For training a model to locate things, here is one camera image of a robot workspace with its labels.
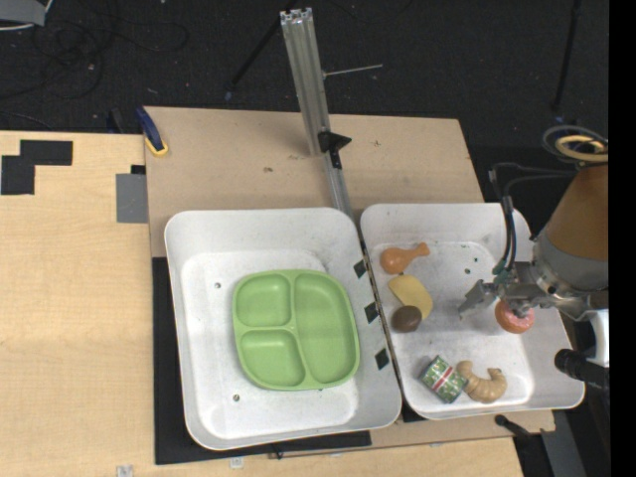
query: white tray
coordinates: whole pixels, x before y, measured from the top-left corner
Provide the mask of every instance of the white tray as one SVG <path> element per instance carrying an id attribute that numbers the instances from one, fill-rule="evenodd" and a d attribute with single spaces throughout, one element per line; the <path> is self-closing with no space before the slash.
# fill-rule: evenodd
<path id="1" fill-rule="evenodd" d="M 193 438 L 225 450 L 280 440 L 384 427 L 395 421 L 401 393 L 392 363 L 376 354 L 388 342 L 358 233 L 334 209 L 193 211 L 165 230 L 172 282 L 186 424 Z M 281 392 L 254 385 L 236 350 L 232 297 L 244 276 L 307 268 L 338 279 L 351 300 L 360 366 L 346 383 L 322 391 Z"/>
<path id="2" fill-rule="evenodd" d="M 515 226 L 517 260 L 529 260 L 530 231 L 519 213 L 515 213 Z M 442 419 L 580 403 L 582 382 L 554 365 L 558 350 L 571 348 L 555 309 L 536 309 L 535 325 L 523 335 L 510 334 L 498 325 L 494 304 L 459 320 L 457 308 L 464 295 L 477 279 L 492 281 L 491 270 L 503 253 L 506 234 L 498 204 L 374 205 L 363 212 L 361 228 L 388 325 L 401 304 L 388 287 L 394 276 L 380 265 L 382 251 L 414 247 L 421 241 L 430 248 L 429 256 L 414 260 L 404 273 L 417 277 L 429 291 L 431 314 L 412 333 L 390 327 L 404 398 L 415 412 Z M 474 373 L 484 378 L 488 378 L 487 368 L 501 368 L 508 388 L 491 404 L 468 395 L 444 403 L 417 379 L 436 355 L 453 366 L 471 360 Z"/>

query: black floor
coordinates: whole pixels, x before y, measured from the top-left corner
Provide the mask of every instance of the black floor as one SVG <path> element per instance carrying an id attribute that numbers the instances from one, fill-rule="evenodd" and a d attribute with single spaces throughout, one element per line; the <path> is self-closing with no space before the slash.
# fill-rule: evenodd
<path id="1" fill-rule="evenodd" d="M 134 108 L 142 104 L 297 111 L 280 31 L 226 99 L 228 82 L 287 1 L 56 0 L 44 28 L 0 32 L 0 128 L 104 132 L 118 108 L 123 130 L 138 132 Z M 327 78 L 329 111 L 457 118 L 487 201 L 494 162 L 555 164 L 541 147 L 548 128 L 577 123 L 607 137 L 609 0 L 580 0 L 557 108 L 574 0 L 295 7 L 313 9 L 324 71 L 383 65 Z M 520 186 L 515 203 L 534 231 L 563 189 Z M 607 444 L 590 447 L 583 435 L 582 455 L 597 449 L 592 459 L 607 462 L 586 467 L 588 476 L 609 475 Z"/>

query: metal pole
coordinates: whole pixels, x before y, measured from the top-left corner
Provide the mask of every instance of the metal pole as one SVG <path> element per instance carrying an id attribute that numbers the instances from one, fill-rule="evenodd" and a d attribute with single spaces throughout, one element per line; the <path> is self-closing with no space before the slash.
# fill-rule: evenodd
<path id="1" fill-rule="evenodd" d="M 298 2 L 298 0 L 289 0 L 287 2 L 287 5 L 285 5 L 285 10 L 291 9 L 294 5 L 296 5 L 296 2 Z M 243 76 L 245 76 L 245 73 L 249 70 L 251 65 L 256 60 L 256 58 L 258 58 L 258 55 L 260 55 L 260 52 L 264 49 L 265 46 L 267 46 L 267 43 L 272 38 L 272 36 L 276 33 L 279 26 L 280 26 L 280 20 L 276 19 L 271 24 L 267 32 L 265 32 L 265 35 L 262 37 L 262 39 L 260 39 L 256 47 L 253 49 L 253 51 L 249 54 L 249 57 L 247 57 L 247 60 L 245 60 L 243 65 L 240 66 L 240 68 L 238 68 L 237 73 L 232 77 L 230 81 L 228 81 L 226 85 L 226 90 L 227 90 L 226 100 L 229 100 L 232 97 L 232 92 L 237 88 L 237 84 L 239 84 L 239 81 L 242 79 Z"/>
<path id="2" fill-rule="evenodd" d="M 567 72 L 569 71 L 569 60 L 572 55 L 572 46 L 574 43 L 574 35 L 576 34 L 576 25 L 580 16 L 580 4 L 582 0 L 574 0 L 569 21 L 569 33 L 567 34 L 567 43 L 565 44 L 565 54 L 563 55 L 563 63 L 560 68 L 560 78 L 558 79 L 558 87 L 556 88 L 556 96 L 553 102 L 553 111 L 560 111 L 560 102 L 565 90 L 565 82 L 567 80 Z"/>
<path id="3" fill-rule="evenodd" d="M 326 79 L 328 76 L 335 76 L 335 75 L 347 75 L 348 73 L 357 73 L 359 71 L 368 71 L 369 69 L 379 69 L 381 67 L 383 67 L 384 64 L 377 64 L 375 66 L 366 66 L 363 68 L 353 68 L 353 69 L 344 69 L 342 71 L 332 71 L 330 73 L 323 73 L 322 77 L 323 79 Z"/>
<path id="4" fill-rule="evenodd" d="M 331 127 L 312 11 L 308 8 L 281 12 L 280 25 L 305 122 L 309 152 L 313 156 L 323 155 L 333 205 L 353 218 L 342 169 L 334 166 L 329 153 L 322 152 L 318 140 L 318 135 L 330 131 Z"/>

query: yellow cheese wedge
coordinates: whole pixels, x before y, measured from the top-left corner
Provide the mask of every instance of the yellow cheese wedge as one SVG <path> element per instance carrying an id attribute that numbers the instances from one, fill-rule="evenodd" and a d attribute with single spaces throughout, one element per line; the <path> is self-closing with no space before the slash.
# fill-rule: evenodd
<path id="1" fill-rule="evenodd" d="M 394 277 L 389 281 L 389 289 L 403 305 L 419 308 L 422 320 L 430 314 L 433 299 L 414 275 L 403 274 Z"/>

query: blue clamp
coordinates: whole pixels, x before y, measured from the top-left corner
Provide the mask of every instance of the blue clamp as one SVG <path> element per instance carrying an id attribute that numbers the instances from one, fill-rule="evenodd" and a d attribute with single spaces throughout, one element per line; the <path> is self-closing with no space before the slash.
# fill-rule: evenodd
<path id="1" fill-rule="evenodd" d="M 168 145 L 161 139 L 157 126 L 148 112 L 141 106 L 135 109 L 137 120 L 141 124 L 141 131 L 145 135 L 145 142 L 153 155 L 159 157 L 168 153 Z"/>

